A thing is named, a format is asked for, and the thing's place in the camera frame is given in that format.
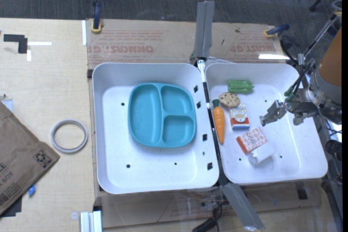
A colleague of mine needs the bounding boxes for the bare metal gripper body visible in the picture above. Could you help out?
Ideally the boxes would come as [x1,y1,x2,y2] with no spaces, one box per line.
[285,87,343,126]

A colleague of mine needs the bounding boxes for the red white blue carton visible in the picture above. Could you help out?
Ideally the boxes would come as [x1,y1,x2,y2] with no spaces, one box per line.
[228,103,251,131]

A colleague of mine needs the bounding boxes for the orange and white packet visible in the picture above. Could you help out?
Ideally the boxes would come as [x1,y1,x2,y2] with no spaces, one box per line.
[235,127,269,155]

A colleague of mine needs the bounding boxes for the green toy bean pods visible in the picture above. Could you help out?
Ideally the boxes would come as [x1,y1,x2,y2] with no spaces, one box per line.
[227,79,255,95]

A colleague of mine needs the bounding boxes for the tan chocolate chip biscuit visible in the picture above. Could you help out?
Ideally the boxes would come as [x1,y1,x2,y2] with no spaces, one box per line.
[218,92,241,108]

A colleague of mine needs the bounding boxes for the white plastic tray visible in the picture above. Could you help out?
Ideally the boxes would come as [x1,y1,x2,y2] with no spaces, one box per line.
[91,62,220,195]
[204,62,329,186]

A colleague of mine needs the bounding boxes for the orange toy carrot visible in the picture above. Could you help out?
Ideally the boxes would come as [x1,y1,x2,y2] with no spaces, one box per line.
[212,99,226,145]

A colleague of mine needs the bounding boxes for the blue divided plate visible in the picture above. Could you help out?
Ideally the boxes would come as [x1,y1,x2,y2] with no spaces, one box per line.
[127,82,197,149]

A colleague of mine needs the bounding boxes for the brown cardboard board red print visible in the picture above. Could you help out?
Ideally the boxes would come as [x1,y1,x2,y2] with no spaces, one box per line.
[85,18,331,229]

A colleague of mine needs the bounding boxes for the brown paper envelope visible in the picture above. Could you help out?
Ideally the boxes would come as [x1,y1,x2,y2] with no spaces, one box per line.
[0,100,61,217]

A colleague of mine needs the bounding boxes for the black cylinder on white bracket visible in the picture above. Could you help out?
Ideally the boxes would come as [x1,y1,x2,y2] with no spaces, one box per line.
[325,139,343,161]

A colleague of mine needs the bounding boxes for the white tape ring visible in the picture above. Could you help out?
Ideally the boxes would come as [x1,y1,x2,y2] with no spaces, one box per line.
[50,119,89,155]

